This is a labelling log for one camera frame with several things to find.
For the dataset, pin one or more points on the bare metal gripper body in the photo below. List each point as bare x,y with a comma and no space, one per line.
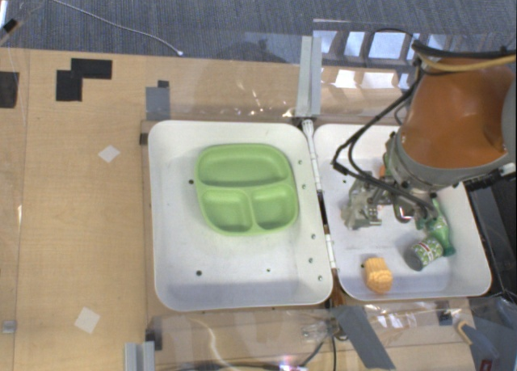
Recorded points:
369,193

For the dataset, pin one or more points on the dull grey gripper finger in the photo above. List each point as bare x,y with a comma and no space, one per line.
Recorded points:
372,216
352,219

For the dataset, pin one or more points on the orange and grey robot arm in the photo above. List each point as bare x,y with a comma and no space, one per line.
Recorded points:
452,119

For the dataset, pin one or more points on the white plastic tray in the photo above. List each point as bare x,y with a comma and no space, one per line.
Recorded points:
242,272
363,242

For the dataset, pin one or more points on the small orange object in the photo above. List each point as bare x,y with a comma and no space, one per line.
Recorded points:
381,170

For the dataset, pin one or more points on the yellow corn cob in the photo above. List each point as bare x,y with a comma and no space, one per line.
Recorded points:
379,276

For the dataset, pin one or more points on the green and white can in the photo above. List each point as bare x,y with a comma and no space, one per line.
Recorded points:
426,251

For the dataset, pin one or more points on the green bottle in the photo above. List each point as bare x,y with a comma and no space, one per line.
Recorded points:
442,234

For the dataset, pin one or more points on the green divided plate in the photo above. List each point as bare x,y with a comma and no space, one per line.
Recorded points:
242,167

